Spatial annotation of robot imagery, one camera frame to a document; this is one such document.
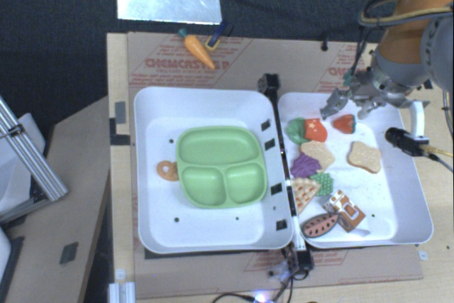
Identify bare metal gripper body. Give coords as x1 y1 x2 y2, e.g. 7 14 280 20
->
349 67 414 108

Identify red strawberry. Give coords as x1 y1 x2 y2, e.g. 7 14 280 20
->
332 114 357 136

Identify red pepper with yellow spots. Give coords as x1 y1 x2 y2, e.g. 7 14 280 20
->
304 117 328 143

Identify green lettuce leaf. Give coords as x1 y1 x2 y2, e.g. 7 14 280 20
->
286 117 308 145

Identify thin black and white rod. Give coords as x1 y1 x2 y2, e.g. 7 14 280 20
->
268 87 306 253

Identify purple grapes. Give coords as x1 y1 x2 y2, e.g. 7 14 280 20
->
289 153 323 180

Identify green grapes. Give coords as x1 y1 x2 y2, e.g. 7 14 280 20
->
309 170 335 197

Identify white plastic tray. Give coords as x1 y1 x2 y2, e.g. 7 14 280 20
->
133 86 295 255
277 92 435 250

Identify pizza slice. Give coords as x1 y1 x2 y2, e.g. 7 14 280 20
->
290 177 322 216

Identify brown cardboard board red print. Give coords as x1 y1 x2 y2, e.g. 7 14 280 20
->
126 31 425 299

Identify brown and white carton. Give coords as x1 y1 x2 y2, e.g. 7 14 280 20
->
321 189 367 233

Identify watermelon slice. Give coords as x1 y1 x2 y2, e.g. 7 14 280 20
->
301 211 341 239

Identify green divided plate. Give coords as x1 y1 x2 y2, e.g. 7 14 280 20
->
175 126 269 209

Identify orange carrot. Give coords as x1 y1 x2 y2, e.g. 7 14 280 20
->
177 28 217 70

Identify orange pretzel biscuit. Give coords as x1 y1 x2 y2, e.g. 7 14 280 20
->
156 160 180 182

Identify black cylinder on white bracket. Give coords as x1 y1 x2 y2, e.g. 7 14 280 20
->
384 99 432 158

